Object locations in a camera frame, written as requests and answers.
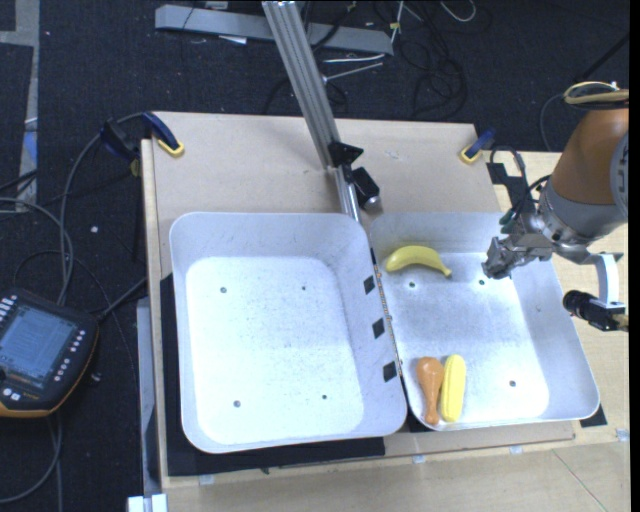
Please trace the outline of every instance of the banana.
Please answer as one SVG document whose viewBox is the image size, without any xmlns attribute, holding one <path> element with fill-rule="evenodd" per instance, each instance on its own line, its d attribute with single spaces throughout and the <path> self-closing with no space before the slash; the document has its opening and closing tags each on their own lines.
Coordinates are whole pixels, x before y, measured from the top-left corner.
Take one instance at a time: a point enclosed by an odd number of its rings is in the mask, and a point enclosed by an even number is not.
<svg viewBox="0 0 640 512">
<path fill-rule="evenodd" d="M 424 245 L 405 245 L 396 249 L 391 256 L 387 258 L 385 270 L 387 272 L 395 272 L 409 265 L 424 265 L 425 267 L 435 268 L 442 272 L 445 277 L 451 275 L 451 269 L 447 268 L 440 255 L 431 247 Z"/>
</svg>

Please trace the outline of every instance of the metal bar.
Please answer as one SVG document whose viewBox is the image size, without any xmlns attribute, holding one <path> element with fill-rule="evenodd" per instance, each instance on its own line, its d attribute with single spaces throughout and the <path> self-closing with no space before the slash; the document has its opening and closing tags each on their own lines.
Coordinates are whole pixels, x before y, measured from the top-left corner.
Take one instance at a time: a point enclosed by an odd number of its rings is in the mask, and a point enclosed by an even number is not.
<svg viewBox="0 0 640 512">
<path fill-rule="evenodd" d="M 179 30 L 248 37 L 273 41 L 267 21 L 261 16 L 192 9 L 181 5 L 164 5 L 156 9 L 155 27 L 158 30 Z M 311 23 L 309 42 L 316 44 L 331 30 L 331 25 Z M 393 55 L 391 39 L 378 30 L 340 27 L 326 43 L 327 48 Z"/>
<path fill-rule="evenodd" d="M 295 2 L 262 2 L 262 6 L 320 161 L 325 168 L 334 167 L 329 144 L 340 142 L 340 134 L 300 13 Z M 336 170 L 335 178 L 342 211 L 360 222 L 355 187 L 347 183 L 342 168 Z"/>
</svg>

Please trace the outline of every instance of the wooden table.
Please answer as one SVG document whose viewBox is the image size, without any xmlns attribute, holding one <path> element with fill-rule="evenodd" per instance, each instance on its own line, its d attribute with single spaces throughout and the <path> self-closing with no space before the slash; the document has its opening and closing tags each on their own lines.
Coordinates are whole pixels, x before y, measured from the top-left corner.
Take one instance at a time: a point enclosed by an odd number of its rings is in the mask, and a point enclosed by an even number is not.
<svg viewBox="0 0 640 512">
<path fill-rule="evenodd" d="M 160 484 L 170 510 L 611 510 L 630 509 L 629 337 L 576 327 L 601 393 L 608 424 L 582 428 L 551 422 L 385 438 L 374 460 L 276 468 L 198 477 L 168 475 L 160 280 L 171 273 L 168 233 L 189 211 L 336 212 L 335 183 L 320 168 L 302 118 L 158 113 L 186 147 L 173 158 L 143 141 L 143 181 L 149 294 L 158 421 Z M 508 208 L 482 160 L 457 156 L 472 143 L 472 125 L 337 120 L 343 141 L 365 149 L 357 164 L 382 189 L 384 211 L 491 212 Z M 550 173 L 559 154 L 523 153 L 533 182 Z M 515 173 L 508 153 L 498 153 Z M 373 217 L 363 215 L 367 228 Z M 593 251 L 628 254 L 626 226 Z M 628 305 L 625 256 L 621 297 Z M 554 257 L 565 291 L 597 294 L 593 267 Z"/>
</svg>

